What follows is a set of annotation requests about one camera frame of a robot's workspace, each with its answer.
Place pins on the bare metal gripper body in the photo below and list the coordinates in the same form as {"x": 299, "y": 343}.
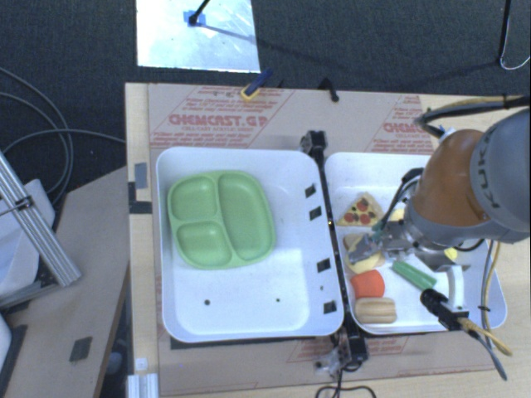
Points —
{"x": 400, "y": 243}

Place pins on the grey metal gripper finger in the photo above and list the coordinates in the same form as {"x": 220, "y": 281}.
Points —
{"x": 360, "y": 251}

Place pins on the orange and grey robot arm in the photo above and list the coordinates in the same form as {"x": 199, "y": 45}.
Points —
{"x": 464, "y": 181}

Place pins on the yellow and tan toy biscuit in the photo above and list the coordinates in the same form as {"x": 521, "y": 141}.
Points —
{"x": 367, "y": 265}

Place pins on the pale yellow toy food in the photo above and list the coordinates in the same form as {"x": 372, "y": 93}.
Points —
{"x": 398, "y": 215}

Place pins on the orange toy carrot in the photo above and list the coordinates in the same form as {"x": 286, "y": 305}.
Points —
{"x": 368, "y": 284}

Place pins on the green toy stick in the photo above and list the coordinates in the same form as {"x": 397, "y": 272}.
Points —
{"x": 415, "y": 275}

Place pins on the toy pizza slice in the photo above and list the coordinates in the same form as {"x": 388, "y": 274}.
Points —
{"x": 360, "y": 213}

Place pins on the thin black rod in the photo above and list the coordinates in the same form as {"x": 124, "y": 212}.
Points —
{"x": 329, "y": 222}

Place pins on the bright yellow toy food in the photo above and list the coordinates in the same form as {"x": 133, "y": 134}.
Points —
{"x": 451, "y": 254}

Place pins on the toy hot dog bun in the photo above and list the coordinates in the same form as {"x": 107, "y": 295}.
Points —
{"x": 375, "y": 310}

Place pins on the white plastic tray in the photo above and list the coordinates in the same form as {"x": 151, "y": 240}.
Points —
{"x": 410, "y": 305}
{"x": 249, "y": 301}

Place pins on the green divided plate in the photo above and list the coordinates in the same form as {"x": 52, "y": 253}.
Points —
{"x": 232, "y": 218}

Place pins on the brown cardboard board red print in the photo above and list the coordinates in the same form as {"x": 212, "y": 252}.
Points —
{"x": 232, "y": 118}

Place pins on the black cylinder on white bracket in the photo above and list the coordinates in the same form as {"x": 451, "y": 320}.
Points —
{"x": 441, "y": 305}

